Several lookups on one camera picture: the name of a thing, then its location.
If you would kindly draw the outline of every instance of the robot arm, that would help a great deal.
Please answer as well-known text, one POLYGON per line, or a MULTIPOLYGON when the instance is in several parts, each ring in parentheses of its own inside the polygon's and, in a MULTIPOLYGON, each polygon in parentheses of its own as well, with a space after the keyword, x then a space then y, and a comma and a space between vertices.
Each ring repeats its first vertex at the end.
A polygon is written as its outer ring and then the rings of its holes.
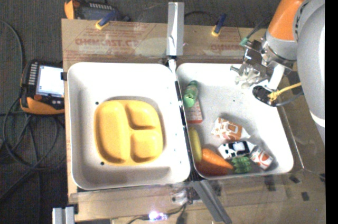
POLYGON ((232 68, 243 88, 275 106, 268 95, 297 62, 298 75, 311 115, 325 143, 325 0, 281 0, 262 42, 244 44, 240 69, 232 68))

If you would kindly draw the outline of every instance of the electronic device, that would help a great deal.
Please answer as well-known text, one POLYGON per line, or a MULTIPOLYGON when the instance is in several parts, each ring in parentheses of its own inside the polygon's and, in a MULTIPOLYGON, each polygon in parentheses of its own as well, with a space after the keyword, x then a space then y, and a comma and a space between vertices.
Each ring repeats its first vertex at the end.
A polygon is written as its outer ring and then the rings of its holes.
POLYGON ((82 20, 100 20, 110 12, 115 11, 115 17, 112 20, 121 20, 117 9, 107 3, 70 0, 64 4, 64 11, 68 19, 82 20))
POLYGON ((31 60, 21 77, 20 105, 37 115, 64 113, 64 84, 60 64, 31 60))

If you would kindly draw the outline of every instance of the green bottle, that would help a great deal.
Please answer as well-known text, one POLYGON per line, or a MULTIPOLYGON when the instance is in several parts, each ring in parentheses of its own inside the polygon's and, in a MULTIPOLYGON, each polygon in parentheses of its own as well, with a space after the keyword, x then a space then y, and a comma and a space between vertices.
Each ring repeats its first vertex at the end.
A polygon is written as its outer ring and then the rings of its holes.
POLYGON ((187 108, 191 108, 197 100, 198 93, 199 91, 197 89, 197 81, 193 80, 185 88, 183 96, 184 106, 187 108))

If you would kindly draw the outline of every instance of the yellow plastic tray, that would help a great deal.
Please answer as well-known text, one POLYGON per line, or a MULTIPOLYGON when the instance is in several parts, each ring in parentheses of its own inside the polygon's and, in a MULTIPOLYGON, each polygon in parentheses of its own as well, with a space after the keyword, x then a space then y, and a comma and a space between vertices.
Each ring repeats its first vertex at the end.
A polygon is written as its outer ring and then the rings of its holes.
POLYGON ((101 103, 94 115, 96 149, 103 163, 139 165, 163 150, 161 122, 155 108, 139 100, 101 103))

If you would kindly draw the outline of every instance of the yellow cable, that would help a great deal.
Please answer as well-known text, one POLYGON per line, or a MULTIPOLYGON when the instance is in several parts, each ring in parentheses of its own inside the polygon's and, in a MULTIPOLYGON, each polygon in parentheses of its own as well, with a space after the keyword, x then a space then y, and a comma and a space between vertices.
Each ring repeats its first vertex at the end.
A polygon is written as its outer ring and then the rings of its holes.
POLYGON ((275 101, 277 99, 277 97, 280 96, 283 92, 285 92, 287 90, 291 90, 291 89, 296 88, 296 87, 299 87, 301 85, 302 84, 299 82, 299 83, 293 84, 291 86, 285 87, 282 90, 273 91, 272 93, 270 93, 268 95, 268 97, 270 98, 270 101, 275 101))

